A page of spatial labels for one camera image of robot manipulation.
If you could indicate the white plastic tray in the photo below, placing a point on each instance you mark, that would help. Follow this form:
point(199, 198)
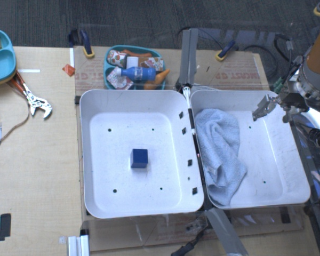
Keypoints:
point(272, 164)
point(138, 188)

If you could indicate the teal divided plate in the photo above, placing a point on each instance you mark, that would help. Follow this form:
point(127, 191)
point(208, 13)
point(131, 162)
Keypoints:
point(108, 77)

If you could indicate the small red square piece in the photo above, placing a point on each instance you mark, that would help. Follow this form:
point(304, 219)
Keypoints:
point(68, 70)

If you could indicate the white cup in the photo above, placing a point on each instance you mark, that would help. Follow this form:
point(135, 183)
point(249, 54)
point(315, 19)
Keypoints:
point(132, 62)

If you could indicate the orange carrot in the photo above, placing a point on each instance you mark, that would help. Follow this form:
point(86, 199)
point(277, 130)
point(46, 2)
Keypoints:
point(158, 79)

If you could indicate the blue divided plate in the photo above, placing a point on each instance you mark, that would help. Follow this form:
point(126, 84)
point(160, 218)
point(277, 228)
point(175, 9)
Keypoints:
point(1, 65)

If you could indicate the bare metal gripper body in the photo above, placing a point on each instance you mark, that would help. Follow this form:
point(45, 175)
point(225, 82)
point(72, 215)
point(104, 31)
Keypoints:
point(296, 100)

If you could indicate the white packet with red print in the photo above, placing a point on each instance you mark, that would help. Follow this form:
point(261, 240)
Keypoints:
point(118, 81)

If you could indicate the orange sausage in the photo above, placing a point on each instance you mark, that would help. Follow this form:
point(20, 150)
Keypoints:
point(137, 54)

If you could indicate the light blue towel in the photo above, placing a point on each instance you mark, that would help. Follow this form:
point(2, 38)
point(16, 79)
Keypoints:
point(218, 148)

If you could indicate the blue bottle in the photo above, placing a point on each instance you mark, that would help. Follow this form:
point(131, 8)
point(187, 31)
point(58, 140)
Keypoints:
point(138, 73)

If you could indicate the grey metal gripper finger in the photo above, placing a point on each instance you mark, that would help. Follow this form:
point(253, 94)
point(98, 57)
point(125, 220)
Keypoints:
point(289, 115)
point(264, 107)

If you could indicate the white can with fruit print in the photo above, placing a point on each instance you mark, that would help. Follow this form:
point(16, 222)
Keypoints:
point(116, 58)

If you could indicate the brown cardboard board red print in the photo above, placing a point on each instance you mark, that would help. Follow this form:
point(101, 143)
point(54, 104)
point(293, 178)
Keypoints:
point(237, 71)

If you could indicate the brown and white printed carton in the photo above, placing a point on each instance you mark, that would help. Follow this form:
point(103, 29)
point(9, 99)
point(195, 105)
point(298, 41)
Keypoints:
point(152, 63)

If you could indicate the blue cube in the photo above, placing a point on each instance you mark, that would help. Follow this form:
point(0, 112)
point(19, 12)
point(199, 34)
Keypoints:
point(139, 158)

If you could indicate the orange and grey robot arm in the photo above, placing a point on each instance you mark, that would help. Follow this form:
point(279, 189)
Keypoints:
point(318, 52)

